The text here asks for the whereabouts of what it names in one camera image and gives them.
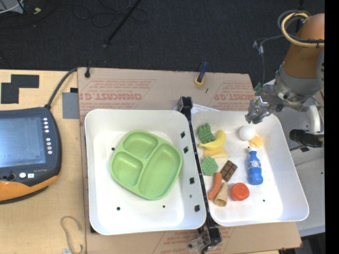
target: white cable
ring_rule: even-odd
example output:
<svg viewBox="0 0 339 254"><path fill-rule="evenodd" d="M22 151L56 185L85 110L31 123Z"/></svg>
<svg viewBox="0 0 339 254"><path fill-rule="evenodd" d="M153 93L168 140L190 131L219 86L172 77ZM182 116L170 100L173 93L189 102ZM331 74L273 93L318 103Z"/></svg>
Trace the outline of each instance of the white cable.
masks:
<svg viewBox="0 0 339 254"><path fill-rule="evenodd" d="M17 8L18 6L20 6L20 4L21 4L23 1L24 1L24 0L20 0L20 3L18 3L17 5L15 5L15 6L11 7L11 8L8 8L8 9L6 9L6 10L4 10L4 11L0 11L0 14L1 14L1 13L5 13L5 12L8 12L8 11L12 11L13 9Z"/></svg>

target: screen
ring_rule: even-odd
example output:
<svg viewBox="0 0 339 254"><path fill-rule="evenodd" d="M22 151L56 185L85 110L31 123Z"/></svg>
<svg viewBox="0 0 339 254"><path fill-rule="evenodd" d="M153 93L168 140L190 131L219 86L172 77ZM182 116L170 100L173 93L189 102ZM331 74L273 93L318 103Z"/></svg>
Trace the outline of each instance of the screen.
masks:
<svg viewBox="0 0 339 254"><path fill-rule="evenodd" d="M40 116L0 119L0 168L46 162Z"/></svg>

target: metal bracket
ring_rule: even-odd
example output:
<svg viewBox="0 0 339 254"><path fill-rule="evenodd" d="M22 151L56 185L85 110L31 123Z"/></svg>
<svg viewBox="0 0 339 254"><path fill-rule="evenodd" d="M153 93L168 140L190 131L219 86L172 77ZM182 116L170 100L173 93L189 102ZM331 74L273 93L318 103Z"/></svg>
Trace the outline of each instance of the metal bracket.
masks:
<svg viewBox="0 0 339 254"><path fill-rule="evenodd" d="M195 162L197 163L197 168L199 172L199 179L200 179L202 194L203 194L203 198L205 202L207 217L206 217L205 224L198 229L200 235L196 239L188 242L187 246L189 249L195 249L197 251L202 251L201 253L204 253L204 251L207 250L209 247L216 246L218 243L220 243L221 236L220 236L219 229L216 227L215 222L210 214L210 209L209 209L208 199L207 199L207 192L206 192L205 184L203 181L200 160L199 160L199 156L197 152L197 144L195 143L195 138L194 138L194 129L193 129L192 120L191 120L192 107L193 107L193 101L191 97L180 97L176 105L177 110L180 113L184 114L189 122L191 139L192 139L193 150L194 150L194 155L195 155Z"/></svg>

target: tomato slice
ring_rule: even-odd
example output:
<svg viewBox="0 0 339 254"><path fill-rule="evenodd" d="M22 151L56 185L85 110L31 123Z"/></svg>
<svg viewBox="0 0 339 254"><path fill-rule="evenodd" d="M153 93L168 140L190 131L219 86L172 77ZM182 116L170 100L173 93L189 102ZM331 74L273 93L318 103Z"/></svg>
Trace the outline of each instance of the tomato slice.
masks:
<svg viewBox="0 0 339 254"><path fill-rule="evenodd" d="M231 197L235 201L243 201L249 197L249 189L244 183L236 183L231 188Z"/></svg>

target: green plate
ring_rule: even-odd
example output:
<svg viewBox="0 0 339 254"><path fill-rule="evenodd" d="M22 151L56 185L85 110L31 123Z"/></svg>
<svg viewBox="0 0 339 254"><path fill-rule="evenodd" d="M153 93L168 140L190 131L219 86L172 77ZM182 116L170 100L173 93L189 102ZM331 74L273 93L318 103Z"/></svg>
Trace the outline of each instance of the green plate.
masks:
<svg viewBox="0 0 339 254"><path fill-rule="evenodd" d="M111 175L140 197L156 200L173 187L182 167L182 155L166 140L143 130L129 132L115 149Z"/></svg>

